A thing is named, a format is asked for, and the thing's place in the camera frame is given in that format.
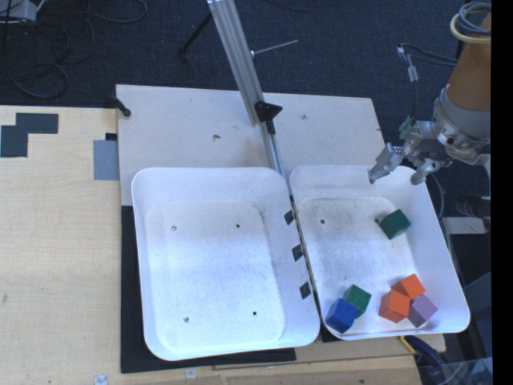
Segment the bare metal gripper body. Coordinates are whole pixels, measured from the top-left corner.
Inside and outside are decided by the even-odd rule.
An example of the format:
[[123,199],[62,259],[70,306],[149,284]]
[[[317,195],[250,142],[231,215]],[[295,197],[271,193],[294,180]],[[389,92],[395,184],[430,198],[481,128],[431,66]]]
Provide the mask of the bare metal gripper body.
[[470,136],[447,122],[416,121],[402,125],[403,155],[415,166],[429,162],[436,168],[459,161],[468,165],[485,165],[487,142]]

